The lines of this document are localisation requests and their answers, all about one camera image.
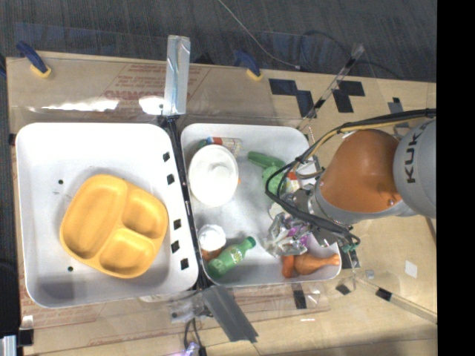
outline white label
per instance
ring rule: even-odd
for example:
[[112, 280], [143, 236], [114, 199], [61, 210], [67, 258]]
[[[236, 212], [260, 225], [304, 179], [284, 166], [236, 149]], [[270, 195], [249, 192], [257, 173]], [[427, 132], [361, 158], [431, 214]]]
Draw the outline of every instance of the white label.
[[414, 265], [411, 261], [406, 260], [405, 272], [411, 277], [417, 278], [417, 265]]

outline bottle cap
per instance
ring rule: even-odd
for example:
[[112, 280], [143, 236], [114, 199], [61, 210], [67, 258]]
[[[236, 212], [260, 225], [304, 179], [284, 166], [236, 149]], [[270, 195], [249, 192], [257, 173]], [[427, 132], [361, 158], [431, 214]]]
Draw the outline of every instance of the bottle cap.
[[255, 238], [254, 237], [248, 236], [248, 237], [246, 237], [246, 240], [251, 243], [253, 248], [255, 247]]

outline orange carrot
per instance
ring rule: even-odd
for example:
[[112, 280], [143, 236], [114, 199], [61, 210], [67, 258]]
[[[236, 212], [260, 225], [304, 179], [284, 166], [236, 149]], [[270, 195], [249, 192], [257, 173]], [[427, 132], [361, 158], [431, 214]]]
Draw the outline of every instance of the orange carrot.
[[295, 256], [295, 271], [302, 275], [311, 274], [325, 265], [340, 265], [340, 257], [332, 254], [329, 257], [316, 257], [310, 253]]
[[290, 278], [294, 271], [294, 256], [282, 256], [282, 275]]

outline white cup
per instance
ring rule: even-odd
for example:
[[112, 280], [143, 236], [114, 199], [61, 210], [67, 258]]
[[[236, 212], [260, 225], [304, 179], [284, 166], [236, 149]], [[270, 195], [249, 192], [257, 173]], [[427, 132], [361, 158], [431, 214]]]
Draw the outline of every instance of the white cup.
[[215, 224], [205, 224], [198, 231], [198, 242], [200, 243], [201, 256], [205, 261], [220, 255], [226, 244], [226, 234], [224, 230]]
[[202, 203], [218, 207], [229, 202], [238, 186], [238, 163], [221, 145], [207, 145], [191, 159], [188, 178], [193, 195]]

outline black cable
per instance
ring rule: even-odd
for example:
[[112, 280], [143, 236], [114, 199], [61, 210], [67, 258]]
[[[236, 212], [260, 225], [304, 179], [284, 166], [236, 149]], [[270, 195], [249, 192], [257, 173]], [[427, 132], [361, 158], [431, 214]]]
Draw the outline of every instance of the black cable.
[[190, 329], [190, 325], [191, 325], [191, 320], [189, 320], [188, 322], [186, 322], [186, 325], [185, 325], [185, 335], [183, 336], [183, 345], [185, 346], [185, 350], [188, 349], [189, 347], [189, 343], [188, 343], [188, 331]]
[[281, 190], [282, 190], [282, 185], [284, 183], [284, 180], [287, 178], [287, 176], [289, 175], [290, 171], [292, 170], [292, 168], [294, 167], [295, 163], [297, 163], [296, 161], [293, 161], [292, 163], [289, 164], [289, 167], [286, 169], [286, 172], [284, 173], [284, 175], [282, 176], [281, 180], [279, 181], [279, 184], [278, 184], [278, 187], [277, 187], [277, 198], [280, 198], [281, 197]]
[[188, 347], [190, 346], [190, 343], [188, 342], [188, 333], [189, 333], [191, 324], [193, 325], [193, 330], [197, 339], [198, 346], [200, 348], [202, 347], [200, 335], [198, 334], [198, 330], [196, 327], [196, 317], [193, 317], [193, 319], [190, 319], [188, 322], [186, 322], [186, 325], [185, 325], [185, 334], [183, 336], [183, 345], [185, 346], [185, 350], [187, 350]]
[[[308, 66], [308, 70], [310, 72], [313, 72], [313, 73], [317, 73], [318, 70], [314, 70], [313, 67], [310, 67], [310, 62], [305, 54], [305, 51], [304, 49], [302, 48], [302, 44], [303, 44], [303, 38], [305, 36], [313, 36], [313, 35], [320, 35], [320, 36], [323, 36], [323, 37], [326, 37], [328, 39], [330, 39], [331, 41], [335, 42], [335, 44], [340, 48], [341, 52], [346, 56], [350, 56], [350, 52], [347, 51], [347, 49], [345, 48], [345, 46], [343, 46], [343, 44], [335, 39], [334, 37], [332, 37], [330, 34], [327, 34], [325, 32], [322, 32], [320, 30], [308, 30], [307, 32], [305, 32], [301, 37], [300, 37], [300, 40], [299, 40], [299, 43], [298, 43], [298, 49], [301, 51], [301, 54], [302, 56], [304, 57], [304, 61], [305, 63], [307, 64]], [[356, 65], [362, 65], [362, 64], [366, 64], [366, 65], [371, 65], [371, 66], [376, 66], [376, 67], [379, 67], [381, 68], [382, 70], [385, 70], [387, 71], [388, 73], [392, 74], [393, 76], [395, 76], [397, 79], [400, 79], [400, 80], [404, 80], [404, 78], [397, 74], [395, 71], [391, 70], [390, 68], [384, 66], [384, 65], [381, 65], [380, 63], [377, 63], [377, 62], [373, 62], [373, 61], [370, 61], [370, 60], [363, 60], [363, 59], [359, 59], [358, 61], [356, 61]]]
[[341, 132], [346, 128], [351, 127], [360, 127], [360, 126], [367, 126], [367, 125], [382, 125], [382, 124], [389, 124], [391, 122], [399, 121], [399, 120], [412, 120], [412, 119], [419, 119], [422, 117], [427, 117], [432, 119], [436, 116], [436, 109], [435, 108], [425, 108], [420, 110], [412, 110], [412, 111], [404, 111], [404, 112], [396, 112], [396, 113], [389, 113], [387, 115], [376, 116], [371, 119], [364, 119], [357, 122], [346, 122], [339, 127], [332, 129], [331, 131], [327, 132], [323, 135], [318, 141], [316, 141], [310, 148], [308, 148], [302, 155], [299, 157], [300, 159], [306, 159], [309, 154], [312, 153], [313, 149], [317, 145], [323, 145], [326, 141], [330, 138], [326, 139], [324, 142], [321, 143], [321, 139], [323, 139], [328, 133], [333, 131]]
[[277, 62], [280, 62], [284, 65], [291, 66], [297, 70], [300, 70], [300, 65], [294, 65], [292, 63], [286, 62], [283, 59], [279, 59], [276, 56], [273, 56], [269, 51], [266, 50], [266, 48], [258, 41], [258, 39], [250, 32], [250, 30], [243, 24], [243, 22], [232, 12], [232, 10], [224, 4], [223, 0], [216, 0], [219, 4], [221, 4], [224, 9], [228, 11], [228, 13], [231, 15], [231, 17], [244, 29], [244, 31], [247, 33], [249, 37], [257, 44], [257, 46], [270, 58], [274, 59]]
[[321, 218], [321, 217], [317, 217], [315, 215], [311, 215], [307, 212], [304, 212], [304, 211], [300, 211], [299, 209], [297, 209], [295, 206], [293, 205], [290, 205], [288, 202], [285, 202], [284, 200], [282, 200], [280, 197], [277, 197], [276, 195], [274, 195], [270, 190], [269, 190], [269, 182], [272, 178], [274, 178], [275, 176], [277, 176], [279, 173], [281, 173], [282, 171], [288, 169], [288, 168], [291, 168], [293, 165], [295, 165], [296, 161], [292, 161], [290, 164], [287, 164], [285, 165], [284, 167], [280, 168], [279, 170], [277, 170], [273, 175], [271, 175], [267, 181], [266, 181], [266, 195], [274, 200], [276, 203], [278, 203], [285, 211], [287, 211], [289, 214], [291, 214], [292, 216], [294, 217], [298, 217], [299, 219], [302, 219], [306, 222], [309, 222], [319, 228], [325, 228], [327, 229], [328, 231], [332, 231], [332, 232], [336, 232], [336, 233], [340, 233], [340, 234], [343, 234], [345, 233], [345, 228], [342, 228], [341, 226], [339, 226], [338, 224], [335, 224], [334, 222], [330, 222], [329, 220], [326, 220], [324, 218]]
[[196, 329], [196, 317], [194, 317], [192, 321], [193, 321], [194, 334], [196, 335], [196, 339], [198, 340], [198, 346], [200, 346], [200, 348], [201, 348], [201, 339], [200, 339], [200, 336], [198, 334], [198, 330]]

